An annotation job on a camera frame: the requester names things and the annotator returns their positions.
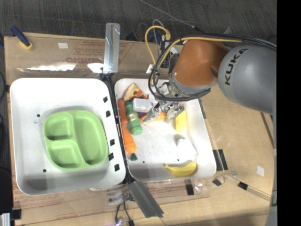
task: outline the yellow cable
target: yellow cable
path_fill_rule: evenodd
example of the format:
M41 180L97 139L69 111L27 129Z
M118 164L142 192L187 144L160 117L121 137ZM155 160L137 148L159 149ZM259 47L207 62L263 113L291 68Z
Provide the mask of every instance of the yellow cable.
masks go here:
M164 31L165 31L166 40L170 40L170 32L169 32L165 27L162 27L162 26L159 26L159 25L154 25L154 26L152 26L152 27L149 27L149 28L146 30L146 32L145 32L144 40L145 40L145 43L146 43L146 47L147 47L148 51L150 52L150 56L151 56L151 58L152 58L152 60L153 60L153 63L155 64L155 63L156 63L155 57L154 57L154 55L153 55L153 53L152 53L152 51L151 51L151 48L150 48L150 46L149 46L149 43L148 43L148 41L147 41L147 35L148 35L148 33L150 32L150 30L152 30L152 29L154 29L154 28L159 28L159 29L164 30Z
M165 52L163 58L161 59L160 64L158 64L158 69L161 67L163 61L166 59L167 55L169 54L170 50L172 49L172 47L177 44L178 42L181 41L186 41L186 40L208 40L208 41L219 41L219 42L242 42L241 40L231 40L231 39L218 39L218 38L207 38L207 37L186 37L186 38L182 38L182 39L177 39L175 40L170 47L168 48L168 50Z

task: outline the toy carrot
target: toy carrot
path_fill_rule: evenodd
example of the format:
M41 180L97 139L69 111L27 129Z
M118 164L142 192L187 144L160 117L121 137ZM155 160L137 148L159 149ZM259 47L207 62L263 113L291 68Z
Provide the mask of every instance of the toy carrot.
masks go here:
M123 135L123 141L124 146L126 148L126 152L131 154L131 161L137 160L137 157L135 155L136 152L136 143L132 138L131 133L127 130L125 125L121 125L122 135Z
M126 113L126 102L124 99L118 100L118 108L119 108L119 116L120 116L120 122L122 125L126 125L128 123L127 120L127 113Z

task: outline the green bottle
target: green bottle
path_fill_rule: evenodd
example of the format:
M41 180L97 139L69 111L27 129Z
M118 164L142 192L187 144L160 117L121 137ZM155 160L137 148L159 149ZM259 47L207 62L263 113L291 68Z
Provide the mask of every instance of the green bottle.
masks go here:
M140 125L140 119L138 113L134 111L133 104L130 101L126 102L126 112L127 112L128 124L130 126L130 132L133 135L141 134L143 129Z

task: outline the banana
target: banana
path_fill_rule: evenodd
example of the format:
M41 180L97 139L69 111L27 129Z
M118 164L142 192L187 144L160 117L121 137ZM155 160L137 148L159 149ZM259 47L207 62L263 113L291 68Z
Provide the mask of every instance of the banana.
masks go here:
M166 169L169 169L176 177L187 177L193 174L197 169L197 164L195 161L189 163L185 167L170 167L168 165L165 166Z

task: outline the green plate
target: green plate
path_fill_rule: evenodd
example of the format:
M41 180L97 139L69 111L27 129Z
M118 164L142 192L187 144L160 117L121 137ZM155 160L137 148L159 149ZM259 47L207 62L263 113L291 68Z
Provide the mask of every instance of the green plate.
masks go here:
M50 161L62 170L90 168L108 157L108 142L100 119L86 110L58 112L44 122Z

